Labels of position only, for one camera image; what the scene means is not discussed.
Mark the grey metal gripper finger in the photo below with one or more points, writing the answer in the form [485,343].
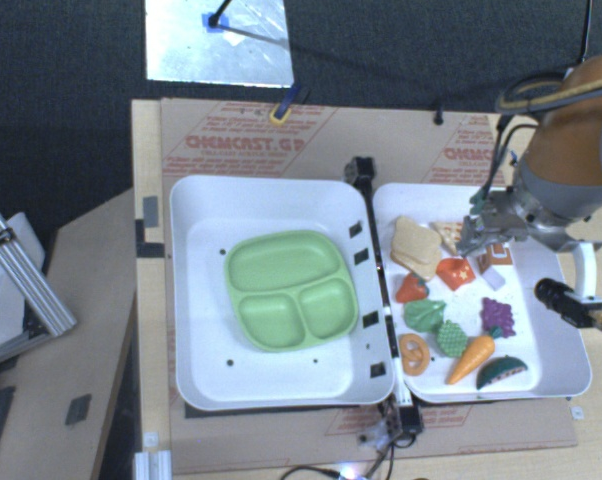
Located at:
[468,238]
[490,240]

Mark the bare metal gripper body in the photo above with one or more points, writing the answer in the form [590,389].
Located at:
[511,215]

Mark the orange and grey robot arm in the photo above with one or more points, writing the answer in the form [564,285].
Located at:
[566,133]

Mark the orange and white carton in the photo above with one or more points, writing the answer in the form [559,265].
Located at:
[496,258]

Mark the yellow pizza slice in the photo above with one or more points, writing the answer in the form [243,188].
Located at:
[448,235]

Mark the red packet with yellow star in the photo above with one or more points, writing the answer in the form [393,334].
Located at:
[456,273]

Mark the white block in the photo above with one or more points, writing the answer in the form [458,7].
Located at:
[493,279]

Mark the tan bread slices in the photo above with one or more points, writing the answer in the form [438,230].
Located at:
[415,245]

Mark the purple grapes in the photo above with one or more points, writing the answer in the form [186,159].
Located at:
[497,314]

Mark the red strawberry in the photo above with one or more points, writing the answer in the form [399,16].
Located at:
[411,289]

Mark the green lettuce leaf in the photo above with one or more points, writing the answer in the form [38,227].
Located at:
[423,314]

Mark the thin black and white rod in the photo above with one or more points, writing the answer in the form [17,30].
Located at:
[381,278]

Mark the white plastic tray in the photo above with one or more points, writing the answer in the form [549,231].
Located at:
[206,293]
[546,338]

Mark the orange carrot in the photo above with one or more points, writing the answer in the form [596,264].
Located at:
[473,358]

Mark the orange pretzel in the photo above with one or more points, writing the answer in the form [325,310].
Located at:
[414,354]

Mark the green watermelon slice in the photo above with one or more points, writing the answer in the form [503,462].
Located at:
[501,372]

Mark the green divided plate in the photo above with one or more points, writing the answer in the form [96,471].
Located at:
[291,290]

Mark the brown cardboard board red print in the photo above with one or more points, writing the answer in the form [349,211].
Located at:
[291,138]

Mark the black cylinder on white bracket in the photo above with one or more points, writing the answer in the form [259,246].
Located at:
[563,298]

